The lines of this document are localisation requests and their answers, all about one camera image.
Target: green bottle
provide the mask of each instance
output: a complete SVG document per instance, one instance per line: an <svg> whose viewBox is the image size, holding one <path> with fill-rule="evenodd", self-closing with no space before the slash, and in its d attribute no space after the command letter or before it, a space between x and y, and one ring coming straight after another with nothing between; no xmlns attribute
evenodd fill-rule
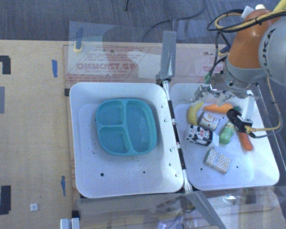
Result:
<svg viewBox="0 0 286 229"><path fill-rule="evenodd" d="M228 144L231 141L233 134L234 134L234 125L230 121L228 121L219 135L219 143L225 145Z"/></svg>

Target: toy banana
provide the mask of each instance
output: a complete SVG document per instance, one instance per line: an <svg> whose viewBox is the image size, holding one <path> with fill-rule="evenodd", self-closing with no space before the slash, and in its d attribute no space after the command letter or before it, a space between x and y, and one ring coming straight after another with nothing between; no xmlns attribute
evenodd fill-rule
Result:
<svg viewBox="0 0 286 229"><path fill-rule="evenodd" d="M202 107L203 104L204 104L203 101L196 100L191 104L189 110L187 111L187 120L192 125L197 125L197 112L199 111L199 109Z"/></svg>

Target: patterned box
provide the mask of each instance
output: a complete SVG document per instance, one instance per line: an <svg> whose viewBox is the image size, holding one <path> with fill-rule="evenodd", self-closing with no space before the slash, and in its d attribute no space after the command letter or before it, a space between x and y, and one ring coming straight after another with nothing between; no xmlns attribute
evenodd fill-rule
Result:
<svg viewBox="0 0 286 229"><path fill-rule="evenodd" d="M225 174L229 169L231 159L211 148L206 154L204 163Z"/></svg>

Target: black cable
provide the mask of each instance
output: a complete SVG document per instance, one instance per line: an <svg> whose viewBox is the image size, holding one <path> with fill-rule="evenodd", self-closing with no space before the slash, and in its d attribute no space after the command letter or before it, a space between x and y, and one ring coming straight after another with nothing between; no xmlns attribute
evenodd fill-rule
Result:
<svg viewBox="0 0 286 229"><path fill-rule="evenodd" d="M212 66L212 68L211 68L210 71L209 71L210 76L213 74L213 71L214 71L215 67L216 67L220 62L225 61L225 59L227 58L227 56L224 56L224 57L222 57L221 59L217 60L217 57L218 57L218 38L219 38L220 35L223 37L223 39L224 39L224 41L227 43L228 47L229 47L229 48L231 47L230 44L229 44L229 42L228 42L227 39L225 38L225 36L224 36L220 31L218 31L218 32L216 33L216 37L215 37L215 58L214 58L213 66Z"/></svg>
<svg viewBox="0 0 286 229"><path fill-rule="evenodd" d="M175 19L173 19L173 18L170 18L170 16L169 16L169 12L168 12L168 8L167 8L167 4L166 4L166 3L167 3L167 0L163 0L164 11L165 11L165 14L166 14L166 16L168 17L168 19L167 19L167 20L164 20L164 21L161 21L161 22L158 22L158 23L154 24L152 27L148 28L147 31L146 31L146 32L144 33L144 35L142 36L142 41L144 40L144 38L145 38L145 36L147 35L147 33L148 33L151 29L155 28L156 26L158 26L158 25L160 25L160 24L163 24L163 23L169 22L170 25L171 25L172 31L173 31L173 30L174 30L174 29L173 29L173 20L179 21L179 20L188 20L188 19L191 19L191 18L193 18L193 17L196 17L196 16L200 15L200 14L204 11L204 9L205 9L205 0L202 0L202 7L201 7L201 9L200 9L198 12L196 12L195 14L190 15L190 16L186 16L186 17L180 17L180 18L175 18Z"/></svg>
<svg viewBox="0 0 286 229"><path fill-rule="evenodd" d="M231 12L242 13L242 10L230 10L230 11L228 11L228 12L226 12L226 13L223 13L223 14L217 16L214 20L212 20L212 21L208 24L207 30L208 30L208 31L221 31L221 32L224 32L224 33L233 33L233 32L238 32L238 31L247 29L247 28L249 28L249 27L251 27L251 26L254 26L254 25L257 25L257 24L261 24L261 23L263 23L263 22L265 22L265 21L268 21L268 20L271 20L271 19L273 19L273 18L277 18L277 17L281 17L281 16L286 16L286 11L284 11L284 12L281 12L281 13L278 13L278 14L273 14L273 15L271 15L271 16L268 16L268 17L266 17L266 18L260 19L260 20L258 20L258 21L256 20L257 18L254 18L254 19L250 19L250 20L247 20L247 21L242 21L242 22L240 22L240 23L236 23L236 24L233 24L233 25L230 25L230 26L225 26L225 27L220 28L220 29L219 29L219 28L210 29L210 26L214 23L215 20L217 20L220 16L225 15L225 14L228 16L228 14L231 13ZM252 23L252 24L250 24L250 25L246 25L246 26L244 26L244 27L241 27L241 28L238 28L238 29L234 29L234 30L229 30L229 28L232 28L232 27L237 26L237 25L241 25L241 24L243 24L244 22L254 21L254 20L255 20L255 22Z"/></svg>

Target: toy carrot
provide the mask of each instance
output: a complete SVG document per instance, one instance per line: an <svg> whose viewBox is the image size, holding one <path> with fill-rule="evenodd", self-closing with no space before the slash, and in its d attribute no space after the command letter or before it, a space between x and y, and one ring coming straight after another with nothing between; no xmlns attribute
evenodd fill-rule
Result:
<svg viewBox="0 0 286 229"><path fill-rule="evenodd" d="M251 151L253 149L252 143L250 142L249 135L247 133L238 132L238 137L239 137L241 146L245 150Z"/></svg>
<svg viewBox="0 0 286 229"><path fill-rule="evenodd" d="M233 106L230 103L224 103L221 106L218 106L217 104L211 104L211 105L204 106L204 110L218 112L222 114L226 114L228 110L230 109L233 109Z"/></svg>

